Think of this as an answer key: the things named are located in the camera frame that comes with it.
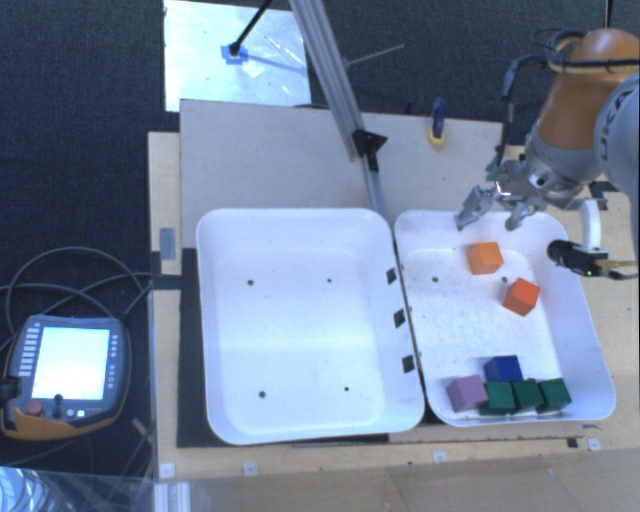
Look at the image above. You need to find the white plastic tray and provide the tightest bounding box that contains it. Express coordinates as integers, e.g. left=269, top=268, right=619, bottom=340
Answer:
left=194, top=207, right=427, bottom=447
left=393, top=208, right=618, bottom=428

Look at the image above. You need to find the pink cube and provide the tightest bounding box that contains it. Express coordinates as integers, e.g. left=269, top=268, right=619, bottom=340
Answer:
left=445, top=374, right=490, bottom=414

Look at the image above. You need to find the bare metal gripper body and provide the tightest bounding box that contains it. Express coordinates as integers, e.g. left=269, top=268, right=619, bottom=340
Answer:
left=492, top=159, right=585, bottom=208

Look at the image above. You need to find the black cylinder on white bracket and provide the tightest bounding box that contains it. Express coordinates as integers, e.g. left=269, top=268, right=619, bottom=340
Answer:
left=546, top=197, right=611, bottom=278

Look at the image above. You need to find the pale wood board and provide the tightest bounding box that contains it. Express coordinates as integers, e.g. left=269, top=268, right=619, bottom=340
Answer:
left=178, top=98, right=584, bottom=445

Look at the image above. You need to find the dark orange cube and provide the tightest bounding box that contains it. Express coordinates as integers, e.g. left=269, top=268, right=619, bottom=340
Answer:
left=501, top=277, right=542, bottom=318

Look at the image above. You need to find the blue cube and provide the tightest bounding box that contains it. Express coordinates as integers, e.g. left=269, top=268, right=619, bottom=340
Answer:
left=482, top=354, right=524, bottom=384

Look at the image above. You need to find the green cube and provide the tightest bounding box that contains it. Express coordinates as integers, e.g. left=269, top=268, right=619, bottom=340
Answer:
left=478, top=381, right=517, bottom=417
left=511, top=379, right=546, bottom=414
left=535, top=377, right=573, bottom=415

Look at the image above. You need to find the light orange cube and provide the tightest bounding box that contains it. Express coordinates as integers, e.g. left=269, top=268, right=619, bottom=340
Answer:
left=466, top=241, right=505, bottom=276

